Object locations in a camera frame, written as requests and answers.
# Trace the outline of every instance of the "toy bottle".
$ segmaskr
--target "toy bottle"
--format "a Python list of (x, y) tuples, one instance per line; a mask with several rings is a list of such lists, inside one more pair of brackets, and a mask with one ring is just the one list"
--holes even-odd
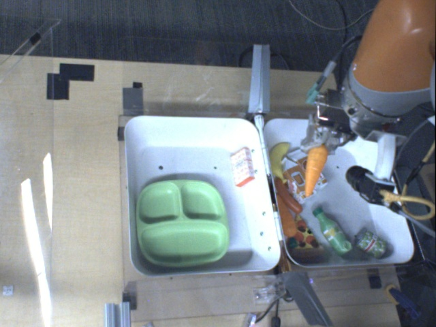
[(322, 234), (336, 253), (344, 255), (352, 250), (352, 244), (347, 240), (339, 225), (327, 218), (321, 207), (315, 209), (313, 215), (320, 221)]

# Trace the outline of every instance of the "red and white box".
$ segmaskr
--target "red and white box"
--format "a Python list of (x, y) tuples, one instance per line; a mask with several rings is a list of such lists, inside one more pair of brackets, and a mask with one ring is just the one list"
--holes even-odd
[(242, 187), (254, 179), (253, 160), (250, 149), (242, 148), (230, 157), (232, 162), (234, 183)]

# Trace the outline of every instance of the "green plate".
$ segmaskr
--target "green plate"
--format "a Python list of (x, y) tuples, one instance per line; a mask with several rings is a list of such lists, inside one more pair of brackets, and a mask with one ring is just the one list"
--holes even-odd
[(160, 266), (198, 266), (221, 259), (229, 246), (221, 195), (202, 181), (164, 181), (145, 187), (136, 205), (144, 257)]

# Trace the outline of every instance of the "soda can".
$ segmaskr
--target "soda can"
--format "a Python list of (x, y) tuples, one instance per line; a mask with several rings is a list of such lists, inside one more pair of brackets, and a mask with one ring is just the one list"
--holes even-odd
[(363, 228), (356, 235), (356, 246), (365, 253), (372, 255), (374, 258), (381, 258), (386, 252), (386, 241), (378, 235)]

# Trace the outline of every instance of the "banana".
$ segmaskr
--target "banana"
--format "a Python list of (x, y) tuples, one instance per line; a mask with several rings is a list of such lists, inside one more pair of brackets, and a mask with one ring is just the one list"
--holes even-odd
[(280, 178), (283, 183), (286, 179), (283, 176), (283, 169), (281, 167), (281, 160), (285, 157), (289, 150), (290, 144), (286, 142), (278, 143), (270, 151), (271, 172), (276, 177)]

